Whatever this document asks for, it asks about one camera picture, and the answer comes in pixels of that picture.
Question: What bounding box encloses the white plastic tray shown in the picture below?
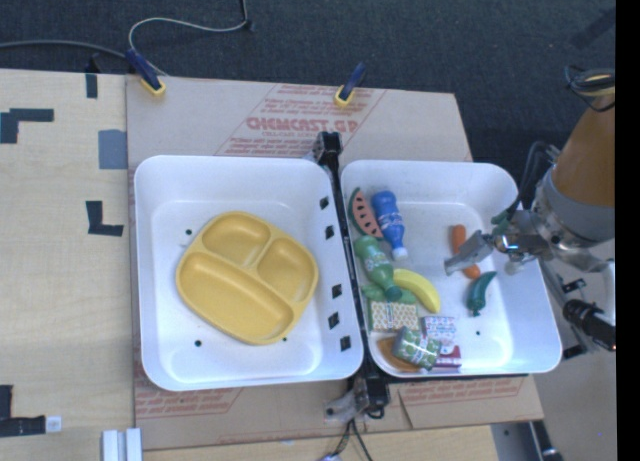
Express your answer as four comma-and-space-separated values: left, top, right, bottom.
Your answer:
133, 154, 365, 393
339, 159, 564, 380

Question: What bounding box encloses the green chili pepper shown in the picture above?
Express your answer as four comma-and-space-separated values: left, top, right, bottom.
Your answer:
466, 271, 499, 318

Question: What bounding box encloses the toy watermelon slice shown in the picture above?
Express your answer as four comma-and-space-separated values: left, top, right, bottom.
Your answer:
347, 187, 385, 241

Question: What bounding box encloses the yellow banana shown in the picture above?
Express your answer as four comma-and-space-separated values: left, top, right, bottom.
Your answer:
392, 268, 442, 315

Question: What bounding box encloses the white and red patterned carton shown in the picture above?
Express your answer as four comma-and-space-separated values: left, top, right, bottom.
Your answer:
420, 315, 458, 350

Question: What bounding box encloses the brown cardboard board red print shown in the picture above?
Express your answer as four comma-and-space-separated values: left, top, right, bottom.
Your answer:
124, 73, 545, 451

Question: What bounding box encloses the blue toy bottle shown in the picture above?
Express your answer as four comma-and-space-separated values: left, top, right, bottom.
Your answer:
370, 190, 410, 261

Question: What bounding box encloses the green and yellow patterned carton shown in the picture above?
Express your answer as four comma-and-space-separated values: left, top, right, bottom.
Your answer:
368, 299, 421, 334

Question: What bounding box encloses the green lumpy toy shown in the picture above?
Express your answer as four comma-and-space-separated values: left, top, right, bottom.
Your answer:
360, 283, 419, 306

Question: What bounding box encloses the black block with thin wires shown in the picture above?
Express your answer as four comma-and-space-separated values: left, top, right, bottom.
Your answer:
349, 376, 392, 419
311, 130, 344, 165

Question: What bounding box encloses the orange carrot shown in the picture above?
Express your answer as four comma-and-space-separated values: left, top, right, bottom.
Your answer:
451, 224, 482, 280

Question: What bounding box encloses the green toy bottle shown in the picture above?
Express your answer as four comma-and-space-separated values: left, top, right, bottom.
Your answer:
352, 235, 404, 303

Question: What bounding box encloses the yellow divided plate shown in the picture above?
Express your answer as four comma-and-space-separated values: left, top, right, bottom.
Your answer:
175, 210, 320, 347

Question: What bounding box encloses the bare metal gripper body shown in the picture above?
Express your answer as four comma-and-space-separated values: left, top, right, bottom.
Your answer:
494, 196, 611, 271

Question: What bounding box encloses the black cylinder on white bracket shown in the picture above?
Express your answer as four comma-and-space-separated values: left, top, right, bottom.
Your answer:
562, 258, 617, 353

